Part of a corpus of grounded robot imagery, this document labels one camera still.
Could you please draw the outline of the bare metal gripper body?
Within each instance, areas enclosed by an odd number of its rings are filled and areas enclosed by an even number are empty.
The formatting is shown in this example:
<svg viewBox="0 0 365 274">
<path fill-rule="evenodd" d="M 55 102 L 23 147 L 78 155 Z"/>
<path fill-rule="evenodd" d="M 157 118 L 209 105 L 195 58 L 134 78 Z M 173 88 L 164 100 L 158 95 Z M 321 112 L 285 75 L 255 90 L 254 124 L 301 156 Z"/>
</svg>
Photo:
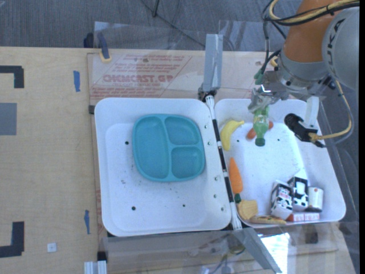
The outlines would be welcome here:
<svg viewBox="0 0 365 274">
<path fill-rule="evenodd" d="M 268 95 L 274 97 L 274 103 L 279 99 L 286 100 L 290 97 L 307 101 L 312 96 L 321 97 L 326 83 L 326 77 L 310 81 L 303 80 L 287 71 L 259 70 L 255 76 L 255 88 L 252 94 Z"/>
</svg>

